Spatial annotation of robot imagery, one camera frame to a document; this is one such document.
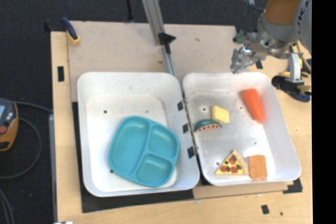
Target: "wooden table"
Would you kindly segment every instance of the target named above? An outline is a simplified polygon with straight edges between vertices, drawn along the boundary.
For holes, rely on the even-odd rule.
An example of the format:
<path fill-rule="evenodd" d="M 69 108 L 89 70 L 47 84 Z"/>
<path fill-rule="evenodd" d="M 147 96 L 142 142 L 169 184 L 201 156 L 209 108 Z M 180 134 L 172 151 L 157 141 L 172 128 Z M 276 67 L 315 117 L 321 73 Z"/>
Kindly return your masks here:
<path fill-rule="evenodd" d="M 55 148 L 52 152 L 56 163 L 55 222 L 72 221 L 74 224 L 312 223 L 311 101 L 307 103 L 297 101 L 280 90 L 276 91 L 276 95 L 301 163 L 299 182 L 271 184 L 255 190 L 239 187 L 196 187 L 195 199 L 83 213 L 71 106 L 76 99 L 76 90 L 73 89 L 75 82 L 71 80 L 76 80 L 79 74 L 76 74 L 78 68 L 74 67 L 76 63 L 73 61 L 76 54 L 72 54 L 71 50 L 74 46 L 84 47 L 92 40 L 95 40 L 96 44 L 104 44 L 103 48 L 100 47 L 102 51 L 107 48 L 110 50 L 116 43 L 121 46 L 128 43 L 136 44 L 141 40 L 141 42 L 147 42 L 148 46 L 153 44 L 151 44 L 151 33 L 147 24 L 72 23 L 81 37 L 78 45 L 72 44 L 65 32 L 51 32 L 55 136 L 52 141 L 55 142 Z M 233 26 L 165 25 L 165 29 L 168 34 L 177 37 L 171 44 L 171 48 L 176 76 L 179 80 L 193 71 L 229 71 L 233 48 L 237 46 L 232 42 L 232 38 L 236 35 Z M 102 51 L 93 50 L 91 62 L 95 60 L 94 55 Z M 304 55 L 310 58 L 305 50 Z M 154 63 L 154 68 L 158 71 L 164 70 L 162 61 L 156 58 L 154 61 L 159 63 L 158 65 Z M 262 72 L 272 78 L 286 70 L 287 61 L 267 57 L 262 65 L 263 69 L 252 66 L 248 70 Z M 87 60 L 82 59 L 81 72 L 90 70 L 90 66 Z M 106 67 L 104 64 L 99 70 L 105 68 L 109 71 L 118 71 L 117 68 Z M 310 78 L 305 80 L 307 84 L 311 84 Z M 290 189 L 297 183 L 302 184 L 302 191 L 284 194 L 283 190 Z"/>

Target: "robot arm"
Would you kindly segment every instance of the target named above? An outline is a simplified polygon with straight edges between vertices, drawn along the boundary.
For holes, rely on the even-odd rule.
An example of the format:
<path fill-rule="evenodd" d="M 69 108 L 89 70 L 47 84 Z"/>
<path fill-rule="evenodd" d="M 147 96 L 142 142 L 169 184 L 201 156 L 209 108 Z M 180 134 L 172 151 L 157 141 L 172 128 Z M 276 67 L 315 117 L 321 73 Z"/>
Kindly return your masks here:
<path fill-rule="evenodd" d="M 312 0 L 268 0 L 257 22 L 257 31 L 247 33 L 242 47 L 234 50 L 231 71 L 243 72 L 267 56 L 288 59 L 290 78 L 281 83 L 291 86 L 283 90 L 310 95 L 300 76 L 302 54 L 294 54 L 290 47 L 300 42 L 311 53 L 311 20 Z M 281 89 L 278 82 L 274 80 L 274 86 Z"/>

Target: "orange carrot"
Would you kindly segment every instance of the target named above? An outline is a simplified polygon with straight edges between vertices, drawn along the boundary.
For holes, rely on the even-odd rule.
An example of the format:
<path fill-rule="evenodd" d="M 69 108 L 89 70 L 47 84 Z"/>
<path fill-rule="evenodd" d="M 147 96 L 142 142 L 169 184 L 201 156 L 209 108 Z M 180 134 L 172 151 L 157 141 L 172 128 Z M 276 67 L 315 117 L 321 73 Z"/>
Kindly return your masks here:
<path fill-rule="evenodd" d="M 260 123 L 263 123 L 265 112 L 257 90 L 249 89 L 244 91 L 243 99 L 252 114 L 252 117 Z"/>

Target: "teal plate compartment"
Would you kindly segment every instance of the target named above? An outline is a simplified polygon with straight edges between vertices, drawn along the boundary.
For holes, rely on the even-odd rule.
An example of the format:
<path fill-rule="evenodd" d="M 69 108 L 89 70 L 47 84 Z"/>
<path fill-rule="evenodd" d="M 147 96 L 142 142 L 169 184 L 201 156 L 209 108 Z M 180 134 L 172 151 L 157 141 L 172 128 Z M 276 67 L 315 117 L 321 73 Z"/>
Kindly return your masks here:
<path fill-rule="evenodd" d="M 180 143 L 166 126 L 141 116 L 119 124 L 108 153 L 114 173 L 147 187 L 160 187 L 171 178 Z"/>

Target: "yellow block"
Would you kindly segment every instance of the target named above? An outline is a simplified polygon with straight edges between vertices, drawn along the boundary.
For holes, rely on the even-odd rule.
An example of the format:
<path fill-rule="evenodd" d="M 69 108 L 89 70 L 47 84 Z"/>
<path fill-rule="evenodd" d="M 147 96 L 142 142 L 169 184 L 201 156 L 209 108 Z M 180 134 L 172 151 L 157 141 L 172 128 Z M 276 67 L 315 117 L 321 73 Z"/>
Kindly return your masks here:
<path fill-rule="evenodd" d="M 217 122 L 230 123 L 229 112 L 217 105 L 212 107 L 212 119 Z"/>

